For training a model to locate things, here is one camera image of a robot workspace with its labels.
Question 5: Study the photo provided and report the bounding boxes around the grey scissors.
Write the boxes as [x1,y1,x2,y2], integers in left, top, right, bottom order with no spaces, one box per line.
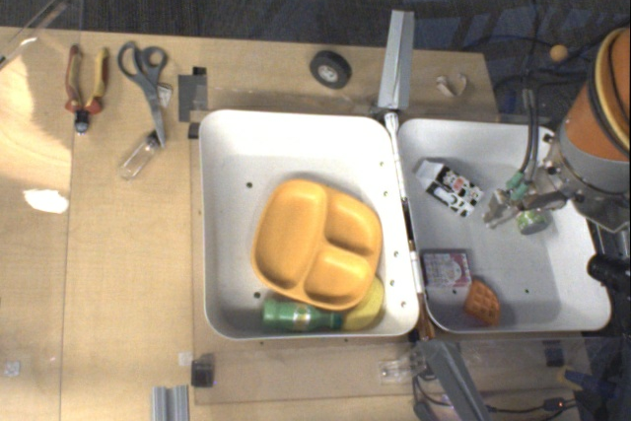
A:
[116,39,171,150]

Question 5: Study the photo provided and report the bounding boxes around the white cow print carton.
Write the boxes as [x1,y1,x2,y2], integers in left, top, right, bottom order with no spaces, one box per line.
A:
[412,158,487,219]

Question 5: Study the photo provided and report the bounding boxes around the red and yellow pliers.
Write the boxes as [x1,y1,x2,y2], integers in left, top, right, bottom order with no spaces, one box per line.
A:
[64,44,111,135]

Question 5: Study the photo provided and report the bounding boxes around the white plastic tray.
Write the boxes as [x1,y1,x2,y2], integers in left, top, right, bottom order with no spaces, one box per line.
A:
[395,117,613,336]
[197,108,421,341]

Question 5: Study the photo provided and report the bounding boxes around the green bottle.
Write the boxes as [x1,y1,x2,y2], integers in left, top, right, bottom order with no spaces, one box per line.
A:
[261,298,344,333]

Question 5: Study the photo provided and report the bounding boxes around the yellow lemon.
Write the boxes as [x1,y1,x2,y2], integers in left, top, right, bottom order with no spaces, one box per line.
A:
[341,275,386,332]

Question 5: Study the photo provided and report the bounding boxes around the green and white can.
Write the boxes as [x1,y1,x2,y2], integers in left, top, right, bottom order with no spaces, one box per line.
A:
[515,207,553,236]

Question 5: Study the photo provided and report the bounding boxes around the orange waffle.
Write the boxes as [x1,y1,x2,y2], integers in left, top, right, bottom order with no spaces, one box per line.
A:
[462,278,502,328]

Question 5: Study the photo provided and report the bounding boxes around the orange divided plate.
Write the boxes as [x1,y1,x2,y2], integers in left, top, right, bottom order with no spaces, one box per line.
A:
[250,177,385,313]

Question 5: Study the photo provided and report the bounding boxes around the black tape roll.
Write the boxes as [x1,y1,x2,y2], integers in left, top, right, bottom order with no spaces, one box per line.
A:
[309,49,353,91]

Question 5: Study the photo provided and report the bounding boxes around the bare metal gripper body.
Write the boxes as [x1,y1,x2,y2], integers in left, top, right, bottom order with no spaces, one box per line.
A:
[512,132,584,214]

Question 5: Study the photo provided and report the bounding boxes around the pink and white packet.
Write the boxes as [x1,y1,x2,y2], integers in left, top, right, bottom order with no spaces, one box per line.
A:
[421,248,472,290]

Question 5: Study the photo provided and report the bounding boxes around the black cube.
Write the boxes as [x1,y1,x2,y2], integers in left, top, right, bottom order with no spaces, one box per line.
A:
[190,352,217,388]

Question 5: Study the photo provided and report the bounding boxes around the clear plastic bottle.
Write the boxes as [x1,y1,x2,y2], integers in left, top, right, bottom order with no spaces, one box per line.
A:
[118,130,162,181]

